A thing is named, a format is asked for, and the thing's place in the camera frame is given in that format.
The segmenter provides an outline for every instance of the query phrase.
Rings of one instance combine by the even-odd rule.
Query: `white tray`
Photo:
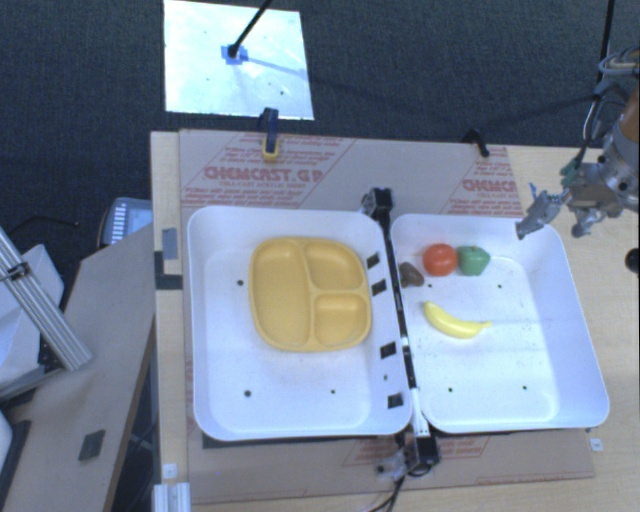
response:
[[[379,255],[367,278],[369,285],[384,279],[387,290],[371,297],[373,321],[362,343],[299,353],[260,338],[249,301],[250,259],[260,243],[280,236],[342,242],[365,268],[367,258]],[[191,217],[187,243],[194,412],[205,433],[225,441],[388,435],[408,424],[411,400],[395,301],[374,221],[355,212],[211,206]],[[381,347],[394,342],[396,353],[382,358]]]
[[[553,228],[521,241],[513,219],[404,215],[392,238],[398,264],[419,269],[434,243],[477,245],[491,255],[480,276],[456,270],[402,290],[420,405],[432,425],[469,433],[592,427],[606,419],[609,400]],[[426,300],[493,326],[470,340],[448,337],[426,320]]]

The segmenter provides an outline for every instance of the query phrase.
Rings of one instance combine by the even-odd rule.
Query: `black metal post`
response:
[[[264,11],[266,11],[267,8],[271,5],[272,1],[273,0],[265,0],[262,3],[262,5],[260,6],[260,9],[258,9],[258,12],[255,14],[253,19],[249,22],[249,24],[247,25],[247,28],[244,29],[244,32],[240,34],[240,37],[238,38],[238,40],[235,43],[233,43],[231,46],[229,46],[229,49],[228,49],[229,57],[231,57],[232,59],[236,58],[236,56],[238,55],[238,50],[240,49],[240,45],[242,44],[242,41],[244,41],[244,38],[249,35],[249,32],[251,32],[251,29],[254,27],[254,25],[258,23],[258,20],[264,14]]]

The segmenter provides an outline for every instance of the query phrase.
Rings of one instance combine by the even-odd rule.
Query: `protective paper film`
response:
[[[165,0],[165,84],[169,112],[313,120],[300,14],[268,9],[236,42],[257,9]]]

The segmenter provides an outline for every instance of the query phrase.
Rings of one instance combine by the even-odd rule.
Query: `toy banana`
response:
[[[424,314],[436,329],[454,338],[473,338],[491,322],[471,322],[460,320],[442,309],[437,304],[427,301],[424,303]]]

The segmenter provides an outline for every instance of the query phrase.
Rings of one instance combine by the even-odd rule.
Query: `yellow plate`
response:
[[[352,249],[321,238],[273,238],[251,257],[253,321],[270,345],[321,352],[352,347],[371,328],[367,276]]]

